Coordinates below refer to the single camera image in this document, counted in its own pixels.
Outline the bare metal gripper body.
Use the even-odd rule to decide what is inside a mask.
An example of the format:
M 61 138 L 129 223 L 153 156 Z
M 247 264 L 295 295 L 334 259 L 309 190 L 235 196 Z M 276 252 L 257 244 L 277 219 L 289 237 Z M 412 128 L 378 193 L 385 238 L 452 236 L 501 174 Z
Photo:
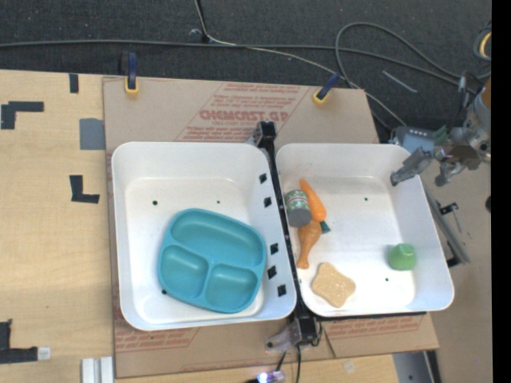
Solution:
M 491 164 L 491 136 L 483 128 L 455 127 L 437 148 L 436 159 L 475 170 L 481 163 Z

